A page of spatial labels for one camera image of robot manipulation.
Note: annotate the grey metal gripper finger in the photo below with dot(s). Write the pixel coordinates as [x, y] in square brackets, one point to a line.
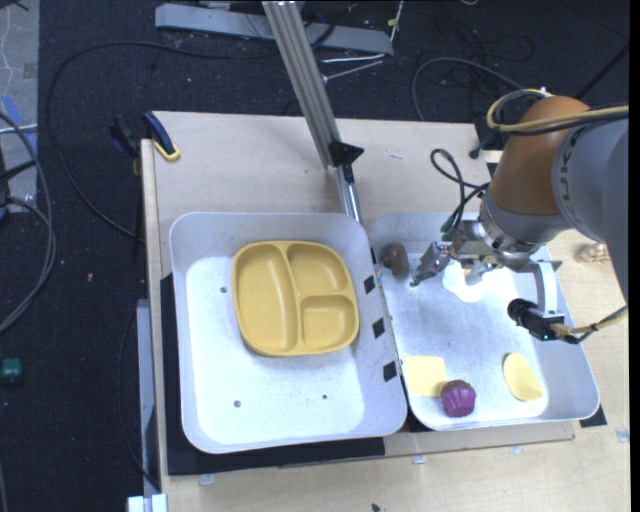
[479, 271]
[431, 261]

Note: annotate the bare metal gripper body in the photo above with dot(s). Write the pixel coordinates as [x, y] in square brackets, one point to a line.
[492, 248]

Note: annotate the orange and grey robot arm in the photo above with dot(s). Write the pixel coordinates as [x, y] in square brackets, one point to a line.
[545, 165]

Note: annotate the white toy fried egg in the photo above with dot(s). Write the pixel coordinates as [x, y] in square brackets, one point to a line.
[466, 291]

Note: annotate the brown round toy food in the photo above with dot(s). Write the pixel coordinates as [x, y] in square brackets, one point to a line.
[396, 258]

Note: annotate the white plastic tray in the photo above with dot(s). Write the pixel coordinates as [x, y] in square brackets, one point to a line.
[280, 400]
[465, 335]

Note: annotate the yellow square cheese slice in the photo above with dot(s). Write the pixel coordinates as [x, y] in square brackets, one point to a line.
[424, 375]

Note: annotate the yellow oval toy slice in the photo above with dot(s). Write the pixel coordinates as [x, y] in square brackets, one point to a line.
[521, 377]

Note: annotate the purple toy cupcake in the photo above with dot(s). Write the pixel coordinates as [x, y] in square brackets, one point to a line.
[458, 398]

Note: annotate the yellow divided plate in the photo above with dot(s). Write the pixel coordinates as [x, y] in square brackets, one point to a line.
[295, 300]

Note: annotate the brown cardboard board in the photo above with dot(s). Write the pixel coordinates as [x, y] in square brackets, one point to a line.
[250, 165]

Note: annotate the black cylinder on white bracket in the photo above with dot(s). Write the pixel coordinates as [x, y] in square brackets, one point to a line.
[531, 316]

